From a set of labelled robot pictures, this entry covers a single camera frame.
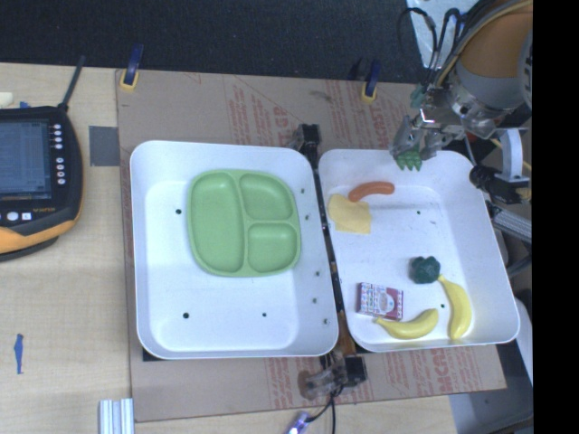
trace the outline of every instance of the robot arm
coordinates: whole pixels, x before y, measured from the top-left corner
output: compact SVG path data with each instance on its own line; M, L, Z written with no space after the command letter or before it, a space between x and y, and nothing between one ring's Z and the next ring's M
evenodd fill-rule
M431 72L428 85L414 92L420 112L404 120L391 154L400 164L404 155L417 150L421 160L430 159L467 133L498 139L505 165L493 177L517 192L528 182L522 176L520 135L511 129L523 124L513 126L507 119L525 105L532 108L533 0L479 0L459 26L447 60Z

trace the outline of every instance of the small box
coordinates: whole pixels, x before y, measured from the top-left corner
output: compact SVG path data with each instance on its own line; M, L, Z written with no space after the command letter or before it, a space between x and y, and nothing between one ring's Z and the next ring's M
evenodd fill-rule
M403 291L372 283L360 283L357 312L396 321L402 320Z

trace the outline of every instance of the white tray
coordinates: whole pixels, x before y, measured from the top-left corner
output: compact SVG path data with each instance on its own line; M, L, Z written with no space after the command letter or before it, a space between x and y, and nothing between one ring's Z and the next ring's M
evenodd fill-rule
M324 199L347 196L364 182L389 181L391 195L365 201L372 216L369 235L336 231L328 220L352 337L371 352L453 345L498 344L517 336L519 316L483 193L469 181L472 168L464 156L441 151L420 171L401 170L385 150L331 150L319 162ZM434 256L441 273L462 285L473 319L459 341L448 337L451 307L441 284L415 284L411 259ZM438 307L439 323L427 336L404 341L391 337L371 316L356 312L360 282L403 290L403 320Z
M278 176L296 199L296 265L261 278L211 275L189 246L185 201L191 180L215 169ZM337 341L337 314L308 160L261 146L149 141L130 158L137 327L163 359L315 356Z

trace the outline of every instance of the black fabric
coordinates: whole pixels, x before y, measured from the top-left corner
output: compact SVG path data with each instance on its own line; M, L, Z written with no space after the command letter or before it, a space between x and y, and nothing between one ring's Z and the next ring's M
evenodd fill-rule
M345 79L378 59L380 81L420 80L405 0L0 0L0 62Z

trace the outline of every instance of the blue marker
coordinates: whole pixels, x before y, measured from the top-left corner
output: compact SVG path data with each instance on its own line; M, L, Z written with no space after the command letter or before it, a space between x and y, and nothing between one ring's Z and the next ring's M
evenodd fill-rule
M23 344L24 336L20 333L16 336L16 342L14 343L14 353L16 354L16 370L18 374L22 374L22 352L24 350Z

